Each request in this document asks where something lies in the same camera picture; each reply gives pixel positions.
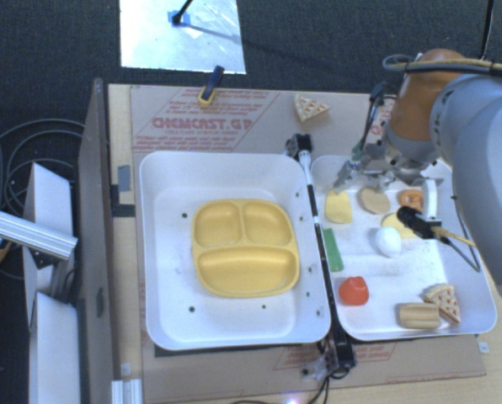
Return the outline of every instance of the toy pizza slice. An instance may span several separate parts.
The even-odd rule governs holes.
[[[329,109],[327,104],[322,104],[310,98],[304,98],[301,94],[296,94],[294,97],[294,106],[298,118],[303,123],[317,115],[326,112]]]
[[[436,304],[441,315],[452,322],[456,324],[461,322],[461,312],[455,295],[455,287],[451,284],[444,283],[431,287],[423,296],[423,300]]]

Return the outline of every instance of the divided yellow plate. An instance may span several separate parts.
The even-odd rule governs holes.
[[[191,241],[199,280],[215,295],[278,295],[300,278],[300,258],[291,221],[272,202],[207,202],[193,217]]]

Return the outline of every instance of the toy egg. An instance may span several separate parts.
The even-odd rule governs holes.
[[[390,226],[381,227],[376,232],[375,244],[380,253],[388,258],[395,258],[398,256],[403,247],[401,235],[398,230]]]

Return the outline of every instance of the red toy food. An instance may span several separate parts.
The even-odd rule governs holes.
[[[339,296],[348,306],[363,306],[369,300],[369,289],[363,277],[349,277],[339,286]]]

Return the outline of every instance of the black metal post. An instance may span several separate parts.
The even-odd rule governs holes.
[[[481,44],[481,54],[480,59],[485,60],[487,58],[487,46],[489,45],[490,28],[493,23],[493,7],[494,0],[487,1],[487,15],[485,16],[485,30],[483,31],[483,41]]]
[[[184,3],[184,6],[182,6],[182,8],[180,9],[180,11],[178,13],[176,13],[175,15],[173,15],[173,24],[174,25],[179,25],[180,22],[182,21],[182,16],[184,15],[184,12],[185,10],[188,8],[188,6],[193,2],[193,0],[187,0],[185,3]]]

